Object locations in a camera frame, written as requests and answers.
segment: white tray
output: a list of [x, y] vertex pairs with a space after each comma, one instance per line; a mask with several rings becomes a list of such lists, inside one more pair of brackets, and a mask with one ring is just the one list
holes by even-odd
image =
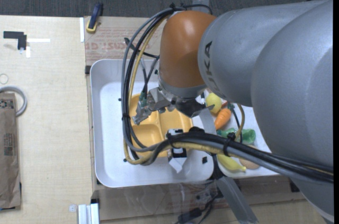
[[[147, 69], [151, 60], [145, 60]], [[149, 166], [124, 162], [121, 102], [122, 60], [103, 59], [91, 67], [94, 161], [97, 179], [107, 187], [189, 183], [207, 180], [213, 172], [212, 157], [202, 151], [188, 152], [183, 170], [176, 173], [166, 157]], [[143, 76], [138, 70], [133, 94], [140, 93]], [[157, 86], [153, 76], [148, 89]]]

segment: yellow plate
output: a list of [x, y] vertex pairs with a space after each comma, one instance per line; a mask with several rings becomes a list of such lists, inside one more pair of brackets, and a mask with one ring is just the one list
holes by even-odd
[[[130, 116], [135, 116], [139, 95], [136, 94], [132, 96], [131, 104], [130, 104]], [[159, 143], [165, 140], [165, 135], [169, 129], [183, 129], [184, 132], [188, 132], [188, 130], [193, 126], [192, 120], [180, 113], [177, 109], [174, 109], [172, 112], [166, 111], [164, 113], [159, 113], [158, 111], [152, 112], [151, 115], [143, 120], [140, 125], [135, 125], [133, 120], [131, 119], [132, 128], [137, 138], [140, 140], [142, 144], [145, 146], [150, 146], [155, 143]], [[133, 145], [139, 147], [135, 141], [133, 140]], [[138, 153], [138, 155], [142, 156], [147, 153]], [[159, 157], [166, 157], [167, 152], [163, 151], [159, 154]]]

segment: gray cord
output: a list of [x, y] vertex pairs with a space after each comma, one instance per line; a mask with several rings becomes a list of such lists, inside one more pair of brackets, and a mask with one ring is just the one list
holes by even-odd
[[125, 139], [125, 142], [127, 144], [128, 147], [130, 147], [131, 150], [134, 150], [138, 153], [145, 153], [147, 151], [152, 151], [152, 150], [155, 150], [155, 148], [160, 145], [161, 142], [157, 143], [157, 144], [153, 144], [149, 147], [146, 147], [146, 148], [136, 148], [132, 142], [130, 142], [127, 138], [125, 138], [125, 134], [126, 134], [126, 130], [125, 128], [123, 127], [123, 134], [124, 134], [124, 139]]
[[[154, 16], [152, 16], [151, 18], [149, 18], [145, 23], [143, 23], [143, 25], [134, 33], [134, 35], [132, 36], [132, 38], [130, 39], [127, 47], [126, 47], [126, 51], [124, 53], [124, 56], [123, 56], [123, 59], [122, 59], [122, 71], [121, 71], [121, 102], [123, 101], [123, 85], [124, 85], [124, 82], [125, 82], [125, 68], [126, 68], [126, 61], [127, 61], [127, 56], [128, 56], [128, 52], [129, 52], [129, 49], [131, 48], [132, 44], [133, 44], [133, 41], [134, 39], [137, 37], [137, 35], [140, 33], [140, 31], [148, 24], [150, 23], [154, 18], [157, 18], [158, 16], [160, 15], [160, 13], [157, 13], [155, 14]], [[123, 132], [123, 138], [126, 142], [126, 144], [128, 145], [128, 147], [130, 147], [132, 150], [134, 151], [139, 151], [141, 149], [139, 148], [136, 148], [133, 146], [133, 144], [128, 140], [128, 137], [127, 137], [127, 133], [126, 133], [126, 129], [125, 127], [122, 127], [122, 132]]]
[[145, 64], [145, 60], [143, 57], [140, 59], [140, 64], [141, 64], [142, 70], [146, 71], [146, 64]]
[[17, 86], [3, 86], [3, 87], [0, 87], [0, 93], [1, 92], [5, 92], [5, 91], [17, 92], [23, 98], [23, 105], [22, 105], [22, 107], [15, 114], [17, 117], [19, 117], [26, 110], [26, 107], [27, 107], [27, 98], [26, 98], [25, 94]]
[[[186, 9], [183, 7], [177, 7], [177, 9], [179, 10], [183, 10], [185, 11]], [[128, 56], [128, 52], [129, 49], [131, 48], [134, 39], [137, 37], [137, 35], [140, 33], [140, 31], [147, 25], [149, 24], [152, 20], [154, 20], [155, 18], [159, 17], [160, 15], [167, 13], [167, 12], [171, 12], [173, 9], [171, 7], [162, 10], [160, 12], [158, 12], [157, 14], [153, 15], [151, 18], [149, 18], [145, 23], [143, 23], [143, 25], [141, 27], [139, 27], [139, 29], [134, 33], [134, 35], [132, 36], [132, 38], [130, 39], [127, 47], [126, 47], [126, 51], [123, 55], [123, 59], [122, 59], [122, 72], [121, 72], [121, 97], [123, 97], [123, 84], [124, 84], [124, 79], [125, 79], [125, 68], [126, 68], [126, 61], [127, 61], [127, 56]]]

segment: cardboard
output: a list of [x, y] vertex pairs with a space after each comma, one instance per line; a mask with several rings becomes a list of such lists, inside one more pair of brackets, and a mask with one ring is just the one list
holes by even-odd
[[[86, 24], [91, 17], [84, 18]], [[133, 34], [144, 24], [148, 18], [105, 17], [98, 19], [95, 33], [85, 31], [86, 65], [91, 66], [101, 59], [122, 59], [126, 50], [124, 38], [131, 39]], [[146, 52], [158, 55], [160, 40], [166, 22], [163, 22], [153, 34]], [[134, 40], [134, 45], [140, 39], [145, 29], [141, 30]]]
[[0, 93], [0, 208], [21, 203], [14, 93]]

